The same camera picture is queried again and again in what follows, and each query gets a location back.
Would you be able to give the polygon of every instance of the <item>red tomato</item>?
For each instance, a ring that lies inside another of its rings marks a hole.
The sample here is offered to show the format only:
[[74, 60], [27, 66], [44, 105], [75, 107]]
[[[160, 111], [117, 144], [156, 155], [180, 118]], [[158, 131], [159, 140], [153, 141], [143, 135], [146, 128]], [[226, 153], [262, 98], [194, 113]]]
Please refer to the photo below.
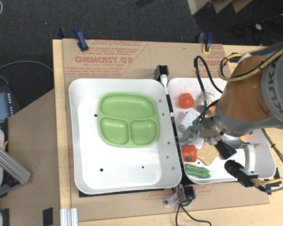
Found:
[[193, 107], [194, 99], [189, 93], [184, 93], [179, 96], [178, 106], [182, 109], [189, 109]]

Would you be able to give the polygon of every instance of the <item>red pepper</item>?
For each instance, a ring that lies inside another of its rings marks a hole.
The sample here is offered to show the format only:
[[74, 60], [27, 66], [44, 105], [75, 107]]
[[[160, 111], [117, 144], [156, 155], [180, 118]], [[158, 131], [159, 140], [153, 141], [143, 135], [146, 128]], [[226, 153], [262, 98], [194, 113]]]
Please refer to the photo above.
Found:
[[182, 149], [183, 160], [185, 162], [195, 162], [197, 160], [197, 149], [195, 145], [185, 145]]

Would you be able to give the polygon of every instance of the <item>green compartment tray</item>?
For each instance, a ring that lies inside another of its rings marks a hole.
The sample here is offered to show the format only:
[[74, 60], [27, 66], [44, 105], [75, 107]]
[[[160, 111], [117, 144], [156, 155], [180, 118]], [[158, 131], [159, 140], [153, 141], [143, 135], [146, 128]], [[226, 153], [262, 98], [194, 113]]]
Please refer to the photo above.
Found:
[[153, 100], [142, 94], [114, 92], [100, 99], [98, 123], [109, 145], [142, 147], [158, 138], [158, 113]]

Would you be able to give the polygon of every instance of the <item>blue clamp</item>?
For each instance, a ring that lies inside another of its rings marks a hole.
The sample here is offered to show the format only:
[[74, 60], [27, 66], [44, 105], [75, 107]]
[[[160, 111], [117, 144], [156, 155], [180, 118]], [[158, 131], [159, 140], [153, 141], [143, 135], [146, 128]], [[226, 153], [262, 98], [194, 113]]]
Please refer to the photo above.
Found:
[[79, 27], [75, 27], [73, 29], [73, 33], [74, 33], [74, 37], [79, 40], [77, 45], [79, 46], [80, 50], [82, 52], [88, 50], [89, 47], [86, 44], [86, 41], [85, 41], [85, 38], [84, 38], [84, 34], [83, 34], [83, 30], [81, 28], [79, 28]]
[[213, 37], [213, 34], [211, 32], [208, 32], [207, 40], [206, 40], [205, 45], [203, 46], [203, 51], [202, 51], [203, 54], [205, 55], [209, 55], [211, 52], [212, 37]]
[[58, 39], [62, 40], [65, 38], [65, 32], [64, 32], [64, 28], [60, 27], [60, 29], [58, 30]]

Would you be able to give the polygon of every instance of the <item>white tray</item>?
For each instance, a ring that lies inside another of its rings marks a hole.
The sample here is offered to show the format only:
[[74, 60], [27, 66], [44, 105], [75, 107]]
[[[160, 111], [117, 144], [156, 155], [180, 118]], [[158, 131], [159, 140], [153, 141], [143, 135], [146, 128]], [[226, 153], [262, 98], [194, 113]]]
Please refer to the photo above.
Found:
[[[204, 88], [207, 93], [211, 93], [215, 96], [215, 99], [219, 99], [221, 97], [221, 93], [219, 93], [212, 85], [209, 79], [202, 79]], [[214, 79], [214, 83], [223, 90], [226, 81], [222, 79]], [[195, 114], [199, 115], [200, 113], [196, 110], [197, 105], [200, 102], [201, 98], [201, 89], [199, 86], [199, 82], [194, 78], [175, 78], [172, 79], [168, 83], [168, 90], [172, 102], [172, 107], [174, 110], [175, 123], [178, 133], [178, 138], [181, 139], [183, 134], [179, 131], [178, 126], [183, 120], [187, 111], [192, 111]], [[194, 106], [193, 108], [181, 109], [178, 107], [178, 98], [183, 93], [190, 93], [194, 98]], [[256, 144], [255, 154], [256, 154], [256, 162], [255, 162], [255, 171], [259, 174], [259, 178], [270, 178], [275, 174], [275, 162], [270, 150], [270, 147], [265, 139], [261, 130], [255, 130], [252, 135], [247, 135], [245, 137], [246, 142], [250, 142], [252, 144]], [[193, 143], [197, 148], [201, 148], [203, 144], [203, 139], [198, 138]], [[243, 149], [238, 149], [237, 153], [234, 154], [229, 159], [235, 160], [241, 165], [245, 166], [245, 152]], [[194, 183], [197, 184], [206, 184], [206, 183], [218, 183], [218, 182], [230, 182], [236, 181], [234, 177], [226, 172], [224, 169], [224, 164], [226, 160], [222, 159], [221, 156], [218, 156], [214, 159], [213, 163], [210, 165], [203, 164], [200, 160], [195, 162], [189, 162], [191, 165], [195, 165], [198, 167], [204, 167], [210, 171], [210, 178], [202, 179], [195, 176], [187, 175], [187, 177]]]
[[[111, 146], [100, 136], [94, 115], [110, 92], [150, 97], [158, 110], [159, 135], [147, 147]], [[75, 183], [86, 194], [171, 188], [182, 178], [163, 86], [155, 80], [77, 79], [69, 87]]]

